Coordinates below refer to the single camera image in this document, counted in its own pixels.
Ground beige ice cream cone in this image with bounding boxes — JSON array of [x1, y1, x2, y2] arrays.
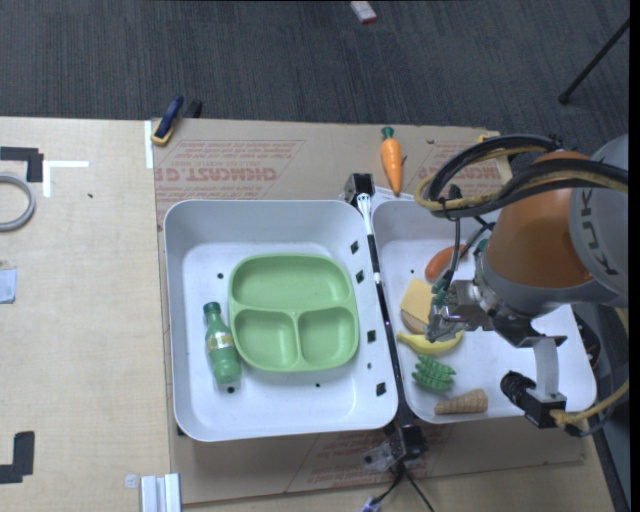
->
[[433, 388, 490, 417]]

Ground yellow cheese slice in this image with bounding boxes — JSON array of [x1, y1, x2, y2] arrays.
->
[[399, 277, 437, 327]]

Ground black cylinder on white bracket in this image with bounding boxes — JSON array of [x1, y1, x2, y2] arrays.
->
[[499, 332, 569, 430]]

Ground brown cardboard board red print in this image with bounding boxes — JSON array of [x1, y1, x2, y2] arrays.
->
[[151, 118, 587, 506]]

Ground brown bread slice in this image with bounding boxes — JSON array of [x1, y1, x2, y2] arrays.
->
[[400, 308, 429, 336]]

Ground white and red packet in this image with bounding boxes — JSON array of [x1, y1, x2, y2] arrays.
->
[[349, 0, 379, 26]]

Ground yellow banana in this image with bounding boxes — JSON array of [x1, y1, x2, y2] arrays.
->
[[395, 327, 465, 357]]

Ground white plastic tray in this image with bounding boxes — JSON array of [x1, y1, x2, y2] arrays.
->
[[372, 199, 599, 425], [163, 199, 400, 443]]

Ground green pea pods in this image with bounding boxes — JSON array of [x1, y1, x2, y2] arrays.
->
[[410, 354, 458, 393]]

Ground green divided plate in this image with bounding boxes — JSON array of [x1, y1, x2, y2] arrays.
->
[[227, 252, 361, 373]]

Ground thin black and white rod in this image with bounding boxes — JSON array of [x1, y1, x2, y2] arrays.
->
[[358, 194, 410, 427]]

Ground green bottle yellow label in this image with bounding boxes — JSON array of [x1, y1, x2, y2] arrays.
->
[[202, 301, 244, 387]]

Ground orange sausage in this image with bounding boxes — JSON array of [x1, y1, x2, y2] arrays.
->
[[424, 243, 469, 282]]

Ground orange carrot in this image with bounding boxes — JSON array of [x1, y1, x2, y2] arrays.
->
[[379, 126, 405, 197]]

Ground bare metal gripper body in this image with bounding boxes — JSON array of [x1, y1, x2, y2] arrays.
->
[[438, 278, 502, 333]]

